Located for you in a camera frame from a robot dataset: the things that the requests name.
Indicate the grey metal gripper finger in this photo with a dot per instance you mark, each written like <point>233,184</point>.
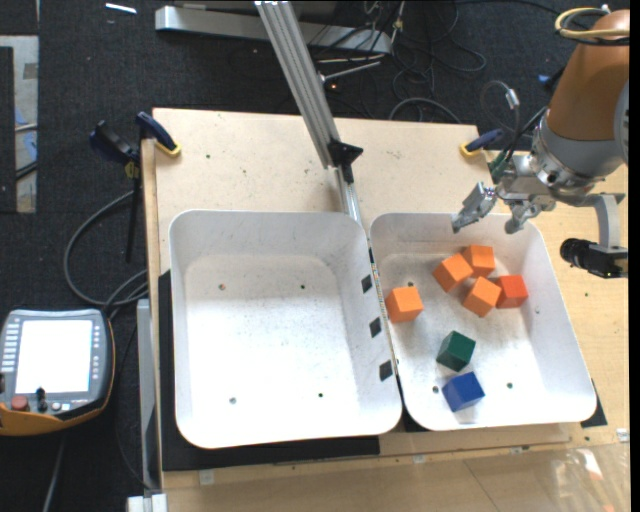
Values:
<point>472,207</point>
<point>522,212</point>

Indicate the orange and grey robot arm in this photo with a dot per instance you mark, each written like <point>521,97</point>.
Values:
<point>587,90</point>

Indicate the green cube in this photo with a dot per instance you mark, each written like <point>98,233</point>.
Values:
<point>455,351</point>

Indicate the black cylinder on white bracket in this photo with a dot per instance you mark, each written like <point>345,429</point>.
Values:
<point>595,257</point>

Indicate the pale wood board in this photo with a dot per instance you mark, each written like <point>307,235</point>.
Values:
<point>260,165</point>

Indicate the white plastic tray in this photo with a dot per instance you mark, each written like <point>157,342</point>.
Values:
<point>270,330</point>
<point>505,350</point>

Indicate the blue cube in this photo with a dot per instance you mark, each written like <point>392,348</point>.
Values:
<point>463,391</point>

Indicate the reddish orange cube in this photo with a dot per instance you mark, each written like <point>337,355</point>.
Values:
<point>512,291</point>

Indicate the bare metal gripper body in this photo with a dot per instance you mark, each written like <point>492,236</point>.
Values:
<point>522,180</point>

